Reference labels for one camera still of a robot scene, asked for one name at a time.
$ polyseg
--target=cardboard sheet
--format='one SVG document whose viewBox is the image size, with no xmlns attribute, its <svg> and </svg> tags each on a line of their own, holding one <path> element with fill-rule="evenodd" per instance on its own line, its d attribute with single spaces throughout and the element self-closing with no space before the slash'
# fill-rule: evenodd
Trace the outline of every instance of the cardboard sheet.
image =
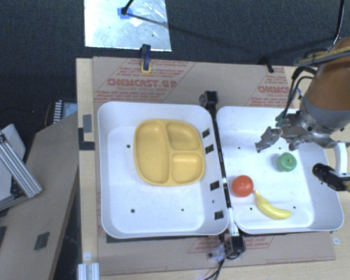
<svg viewBox="0 0 350 280">
<path fill-rule="evenodd" d="M 152 72 L 143 75 L 140 60 L 93 59 L 94 128 L 99 107 L 112 100 L 125 102 L 197 104 L 206 90 L 216 90 L 222 106 L 284 107 L 289 92 L 285 70 L 265 66 L 151 60 Z M 95 132 L 96 167 L 99 167 L 98 131 Z M 114 240 L 100 219 L 100 178 L 96 169 L 98 262 L 101 275 L 212 268 L 207 253 L 218 237 Z M 247 250 L 226 266 L 296 263 L 335 258 L 327 232 L 249 236 Z"/>
</svg>

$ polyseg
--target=blue tape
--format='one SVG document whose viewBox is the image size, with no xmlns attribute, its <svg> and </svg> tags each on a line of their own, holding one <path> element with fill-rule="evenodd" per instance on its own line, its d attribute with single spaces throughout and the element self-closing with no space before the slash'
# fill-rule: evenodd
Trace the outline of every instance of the blue tape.
<svg viewBox="0 0 350 280">
<path fill-rule="evenodd" d="M 123 20 L 127 20 L 129 19 L 130 17 L 128 15 L 133 15 L 134 13 L 132 12 L 132 9 L 131 8 L 128 8 L 127 9 L 127 15 L 122 15 L 122 8 L 117 8 L 117 13 L 118 13 L 118 16 L 123 19 Z"/>
</svg>

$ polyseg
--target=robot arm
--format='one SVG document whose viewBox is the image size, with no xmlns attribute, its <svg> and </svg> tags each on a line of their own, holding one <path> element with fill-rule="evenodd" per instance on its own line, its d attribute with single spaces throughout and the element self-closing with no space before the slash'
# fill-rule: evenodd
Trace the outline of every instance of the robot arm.
<svg viewBox="0 0 350 280">
<path fill-rule="evenodd" d="M 255 144 L 256 150 L 260 152 L 270 147 L 281 137 L 289 144 L 291 151 L 302 143 L 314 142 L 323 148 L 333 148 L 336 156 L 342 159 L 340 144 L 346 148 L 350 142 L 336 142 L 330 135 L 350 123 L 350 37 L 338 41 L 322 55 L 313 55 L 298 63 L 320 66 L 317 71 L 305 66 L 297 68 L 292 76 L 286 109 L 276 118 L 277 128 L 268 127 L 265 130 L 261 141 Z M 314 78 L 302 98 L 299 111 L 287 114 L 297 87 L 294 87 L 294 82 L 303 70 L 313 72 Z M 347 174 L 345 168 L 341 168 L 343 166 L 340 160 L 335 170 L 330 167 L 319 169 L 317 166 L 313 172 L 333 189 L 350 191 L 350 179 L 344 177 Z"/>
</svg>

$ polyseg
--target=white tray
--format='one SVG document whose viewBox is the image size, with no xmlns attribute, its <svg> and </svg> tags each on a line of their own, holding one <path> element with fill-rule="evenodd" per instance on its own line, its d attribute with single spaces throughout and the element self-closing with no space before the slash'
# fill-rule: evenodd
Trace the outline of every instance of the white tray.
<svg viewBox="0 0 350 280">
<path fill-rule="evenodd" d="M 274 118 L 281 112 L 275 108 L 223 107 L 217 113 L 227 180 L 245 174 L 252 178 L 254 188 L 272 205 L 287 209 L 292 216 L 273 220 L 259 211 L 254 195 L 235 197 L 230 192 L 234 221 L 250 234 L 312 232 L 335 230 L 342 226 L 344 215 L 336 191 L 313 175 L 316 163 L 327 165 L 324 150 L 315 143 L 301 144 L 290 152 L 297 160 L 291 172 L 277 169 L 277 158 L 289 152 L 280 138 L 270 148 L 257 153 L 254 145 Z"/>
<path fill-rule="evenodd" d="M 101 221 L 120 239 L 153 236 L 203 236 L 222 233 L 228 225 L 218 152 L 209 113 L 200 106 L 109 102 L 99 110 Z M 174 187 L 150 185 L 138 175 L 134 132 L 145 120 L 181 120 L 193 125 L 204 147 L 205 173 L 200 181 Z M 219 188 L 211 190 L 211 183 Z"/>
</svg>

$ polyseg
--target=metal sheet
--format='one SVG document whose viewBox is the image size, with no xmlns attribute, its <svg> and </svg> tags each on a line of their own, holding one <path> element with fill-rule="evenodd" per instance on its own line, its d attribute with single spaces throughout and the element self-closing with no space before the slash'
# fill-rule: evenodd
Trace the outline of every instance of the metal sheet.
<svg viewBox="0 0 350 280">
<path fill-rule="evenodd" d="M 138 50 L 149 44 L 155 51 L 171 51 L 165 0 L 135 0 L 130 15 L 122 16 L 128 1 L 85 0 L 85 45 Z"/>
</svg>

